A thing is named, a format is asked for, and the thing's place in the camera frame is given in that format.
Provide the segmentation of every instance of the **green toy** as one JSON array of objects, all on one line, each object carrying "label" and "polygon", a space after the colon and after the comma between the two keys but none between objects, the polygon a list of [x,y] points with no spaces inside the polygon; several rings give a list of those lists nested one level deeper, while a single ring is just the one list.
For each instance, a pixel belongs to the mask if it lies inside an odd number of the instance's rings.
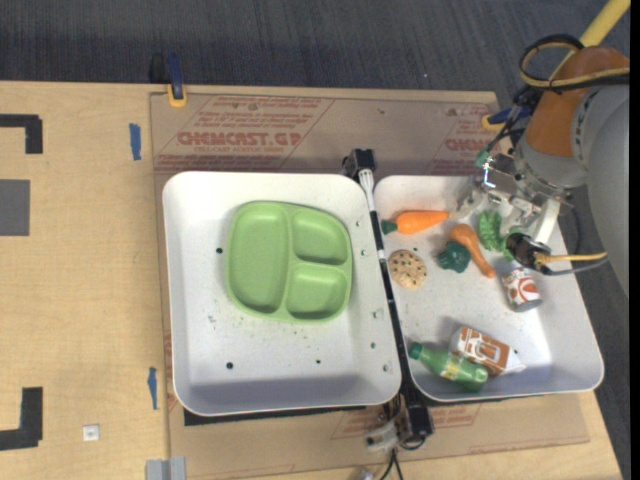
[{"label": "green toy", "polygon": [[326,212],[256,201],[231,222],[227,293],[254,316],[281,322],[337,317],[351,292],[353,258],[345,226]]},{"label": "green toy", "polygon": [[447,248],[438,255],[438,263],[445,270],[455,270],[461,274],[469,266],[471,253],[467,248],[458,242],[447,242]]},{"label": "green toy", "polygon": [[457,382],[467,391],[480,391],[489,378],[484,366],[448,350],[428,349],[414,343],[409,349],[409,357],[420,361],[435,375]]},{"label": "green toy", "polygon": [[482,246],[488,251],[498,251],[504,257],[512,261],[513,256],[507,249],[507,238],[511,233],[517,233],[517,228],[511,228],[510,232],[500,236],[502,217],[498,212],[485,211],[478,215],[478,238]]}]

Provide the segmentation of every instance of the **toy carrot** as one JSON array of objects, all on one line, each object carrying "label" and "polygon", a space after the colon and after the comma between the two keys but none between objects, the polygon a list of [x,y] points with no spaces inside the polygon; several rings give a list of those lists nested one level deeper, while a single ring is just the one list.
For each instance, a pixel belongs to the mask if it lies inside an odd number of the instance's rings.
[{"label": "toy carrot", "polygon": [[453,227],[449,238],[454,242],[458,242],[460,245],[464,245],[469,253],[473,262],[480,267],[482,273],[489,278],[495,277],[496,271],[493,269],[487,260],[484,259],[480,252],[480,246],[478,245],[478,235],[468,224],[458,224]]},{"label": "toy carrot", "polygon": [[395,222],[383,220],[382,232],[385,235],[393,231],[397,231],[403,235],[410,235],[435,226],[439,222],[448,219],[449,215],[450,213],[444,210],[415,210],[403,212],[398,215]]}]

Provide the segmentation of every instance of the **green bottle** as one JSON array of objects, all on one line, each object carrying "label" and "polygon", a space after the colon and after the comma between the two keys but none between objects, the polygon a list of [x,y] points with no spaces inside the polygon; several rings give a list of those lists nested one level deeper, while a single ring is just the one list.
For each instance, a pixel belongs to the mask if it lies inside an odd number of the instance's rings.
[{"label": "green bottle", "polygon": [[489,378],[487,369],[448,350],[432,350],[414,343],[409,357],[417,359],[434,374],[460,384],[467,391],[480,391]]}]

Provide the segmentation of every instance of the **toy cookie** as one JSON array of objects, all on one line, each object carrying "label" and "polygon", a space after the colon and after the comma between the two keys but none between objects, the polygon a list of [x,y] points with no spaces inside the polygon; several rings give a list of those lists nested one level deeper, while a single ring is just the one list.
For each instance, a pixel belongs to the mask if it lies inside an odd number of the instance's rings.
[{"label": "toy cookie", "polygon": [[417,290],[427,277],[427,267],[411,251],[395,251],[387,260],[391,279],[403,288]]}]

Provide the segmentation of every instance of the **green plate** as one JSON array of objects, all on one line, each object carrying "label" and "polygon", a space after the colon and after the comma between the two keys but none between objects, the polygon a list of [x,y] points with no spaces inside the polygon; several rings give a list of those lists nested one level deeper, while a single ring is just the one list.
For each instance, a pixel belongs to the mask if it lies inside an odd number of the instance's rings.
[{"label": "green plate", "polygon": [[233,217],[226,252],[227,292],[247,313],[318,322],[347,305],[351,240],[326,212],[290,203],[245,204]]}]

